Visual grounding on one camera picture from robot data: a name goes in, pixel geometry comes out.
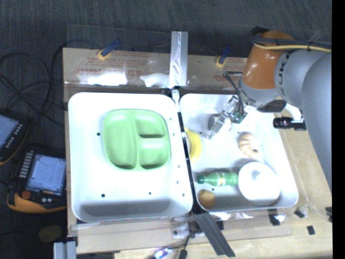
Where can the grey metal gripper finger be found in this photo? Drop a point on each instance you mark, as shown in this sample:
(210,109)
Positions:
(217,128)
(213,121)

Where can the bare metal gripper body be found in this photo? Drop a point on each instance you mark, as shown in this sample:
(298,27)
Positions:
(231,105)

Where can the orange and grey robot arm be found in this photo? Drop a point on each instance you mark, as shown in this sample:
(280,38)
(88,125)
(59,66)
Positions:
(310,90)

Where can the yellow banana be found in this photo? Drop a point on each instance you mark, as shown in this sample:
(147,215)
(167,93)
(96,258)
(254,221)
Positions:
(196,144)

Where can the white plastic tray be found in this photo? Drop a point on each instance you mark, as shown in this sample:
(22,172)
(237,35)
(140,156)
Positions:
(226,155)
(89,150)

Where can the thin black and white rod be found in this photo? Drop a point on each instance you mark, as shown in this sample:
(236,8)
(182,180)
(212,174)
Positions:
(182,125)

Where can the beige croissant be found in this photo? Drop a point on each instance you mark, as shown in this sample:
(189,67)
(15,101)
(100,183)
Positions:
(246,143)

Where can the green plastic bottle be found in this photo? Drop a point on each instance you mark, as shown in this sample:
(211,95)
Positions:
(223,178)

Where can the brown potato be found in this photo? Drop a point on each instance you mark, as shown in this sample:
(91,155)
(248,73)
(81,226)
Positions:
(207,198)

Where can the white round bowl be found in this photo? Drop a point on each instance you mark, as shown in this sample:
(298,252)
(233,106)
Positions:
(265,187)

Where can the green divided plate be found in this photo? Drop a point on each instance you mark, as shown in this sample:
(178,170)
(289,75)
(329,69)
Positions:
(121,139)

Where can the brown cardboard board, red print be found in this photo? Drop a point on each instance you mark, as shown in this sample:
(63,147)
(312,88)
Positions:
(296,233)

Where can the black cylinder on white bracket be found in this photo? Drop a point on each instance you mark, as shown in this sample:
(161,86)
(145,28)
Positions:
(285,122)

